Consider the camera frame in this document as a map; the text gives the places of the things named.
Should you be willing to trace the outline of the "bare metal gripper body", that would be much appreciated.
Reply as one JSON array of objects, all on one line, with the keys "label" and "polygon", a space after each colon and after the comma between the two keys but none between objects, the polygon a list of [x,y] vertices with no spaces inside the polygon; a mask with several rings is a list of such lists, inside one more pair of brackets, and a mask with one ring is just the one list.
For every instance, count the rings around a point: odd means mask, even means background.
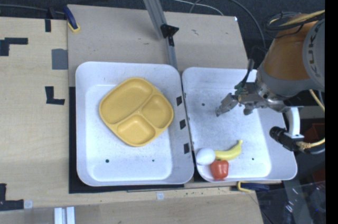
[{"label": "bare metal gripper body", "polygon": [[252,109],[270,108],[278,113],[287,112],[286,97],[272,92],[264,83],[240,82],[237,85],[238,103]]}]

